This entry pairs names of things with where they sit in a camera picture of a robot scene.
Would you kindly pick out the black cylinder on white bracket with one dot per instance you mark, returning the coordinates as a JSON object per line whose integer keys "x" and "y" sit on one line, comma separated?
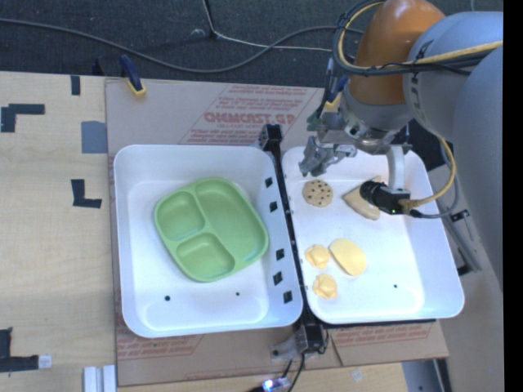
{"x": 384, "y": 196}

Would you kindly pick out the tan chocolate chip biscuit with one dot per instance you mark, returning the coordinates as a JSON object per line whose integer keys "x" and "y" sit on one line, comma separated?
{"x": 317, "y": 193}

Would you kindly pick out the beige pizza slice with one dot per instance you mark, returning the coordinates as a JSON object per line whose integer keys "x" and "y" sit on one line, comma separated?
{"x": 363, "y": 208}

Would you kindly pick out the brown cardboard board red print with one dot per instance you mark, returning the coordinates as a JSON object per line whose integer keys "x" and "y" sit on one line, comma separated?
{"x": 171, "y": 108}

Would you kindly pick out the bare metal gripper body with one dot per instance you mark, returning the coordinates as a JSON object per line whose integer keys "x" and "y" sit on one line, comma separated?
{"x": 369, "y": 138}

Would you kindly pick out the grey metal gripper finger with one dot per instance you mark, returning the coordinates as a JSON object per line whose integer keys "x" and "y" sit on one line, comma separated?
{"x": 307, "y": 159}
{"x": 329, "y": 157}

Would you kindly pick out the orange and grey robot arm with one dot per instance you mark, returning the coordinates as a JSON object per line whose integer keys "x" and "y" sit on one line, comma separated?
{"x": 445, "y": 55}

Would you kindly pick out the green divided plate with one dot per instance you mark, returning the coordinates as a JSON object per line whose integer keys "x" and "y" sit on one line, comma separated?
{"x": 212, "y": 227}

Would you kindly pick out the yellow lumpy toy food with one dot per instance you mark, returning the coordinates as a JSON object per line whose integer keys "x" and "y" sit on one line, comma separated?
{"x": 325, "y": 286}
{"x": 317, "y": 256}

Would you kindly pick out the thin black rod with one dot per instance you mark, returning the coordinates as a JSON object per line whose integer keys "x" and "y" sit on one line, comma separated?
{"x": 291, "y": 223}

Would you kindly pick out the yellow oval bread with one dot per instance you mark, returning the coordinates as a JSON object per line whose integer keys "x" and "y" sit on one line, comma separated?
{"x": 348, "y": 256}

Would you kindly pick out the white plastic tray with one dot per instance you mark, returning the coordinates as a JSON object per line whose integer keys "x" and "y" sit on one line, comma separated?
{"x": 196, "y": 308}
{"x": 392, "y": 259}

